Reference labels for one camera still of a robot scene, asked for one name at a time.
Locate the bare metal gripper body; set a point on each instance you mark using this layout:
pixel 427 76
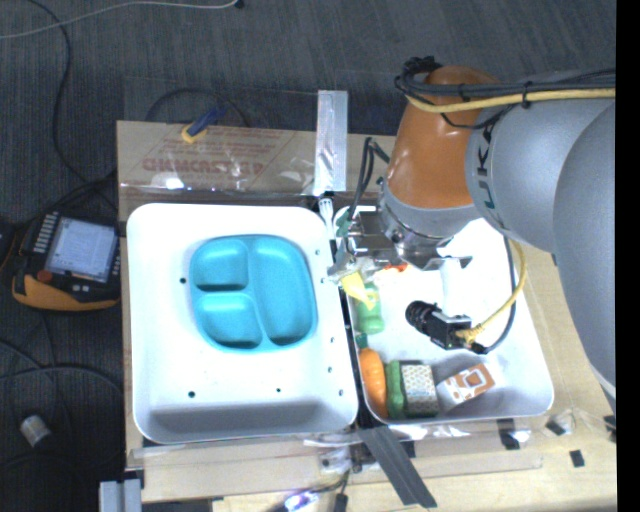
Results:
pixel 377 240

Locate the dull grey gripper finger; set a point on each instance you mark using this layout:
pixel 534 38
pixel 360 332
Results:
pixel 339 262

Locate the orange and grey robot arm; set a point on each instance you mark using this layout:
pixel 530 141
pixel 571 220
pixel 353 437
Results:
pixel 545 180

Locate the yellow banana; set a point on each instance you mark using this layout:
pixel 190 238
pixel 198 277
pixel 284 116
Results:
pixel 356 289

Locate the blue divided plate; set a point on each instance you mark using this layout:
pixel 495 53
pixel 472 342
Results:
pixel 280 290

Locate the green plastic bottle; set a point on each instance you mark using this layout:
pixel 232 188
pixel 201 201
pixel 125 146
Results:
pixel 371 320

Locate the white plastic tray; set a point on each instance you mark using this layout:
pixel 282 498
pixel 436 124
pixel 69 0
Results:
pixel 450 290
pixel 165 310

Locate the orange carrot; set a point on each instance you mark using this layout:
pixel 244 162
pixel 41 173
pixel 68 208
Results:
pixel 374 380

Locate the green toy vegetable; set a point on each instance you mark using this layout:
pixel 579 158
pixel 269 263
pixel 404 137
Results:
pixel 395 390

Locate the patterned white and green carton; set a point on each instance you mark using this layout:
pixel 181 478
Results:
pixel 419 390

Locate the brown cardboard board, red print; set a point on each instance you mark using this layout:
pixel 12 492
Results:
pixel 210 160

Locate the orange and white carton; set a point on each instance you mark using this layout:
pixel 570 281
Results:
pixel 467 385

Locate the small grey metal cylinder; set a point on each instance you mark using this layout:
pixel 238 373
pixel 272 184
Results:
pixel 35 430

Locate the black cylinder on white bracket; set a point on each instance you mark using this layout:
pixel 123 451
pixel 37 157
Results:
pixel 440 322

